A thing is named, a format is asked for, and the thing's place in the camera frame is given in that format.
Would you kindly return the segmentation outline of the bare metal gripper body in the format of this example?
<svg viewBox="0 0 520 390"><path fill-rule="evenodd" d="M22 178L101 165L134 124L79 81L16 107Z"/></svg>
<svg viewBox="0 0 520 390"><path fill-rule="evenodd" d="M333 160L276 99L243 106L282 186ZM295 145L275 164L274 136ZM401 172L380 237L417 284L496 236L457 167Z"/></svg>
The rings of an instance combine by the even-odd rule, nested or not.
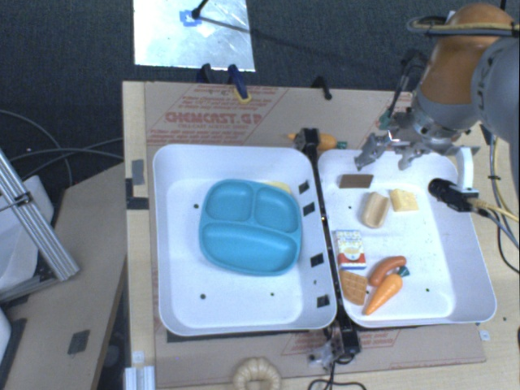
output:
<svg viewBox="0 0 520 390"><path fill-rule="evenodd" d="M423 111L395 113L388 123L391 149L398 154L444 154L459 138L459 131L443 127Z"/></svg>

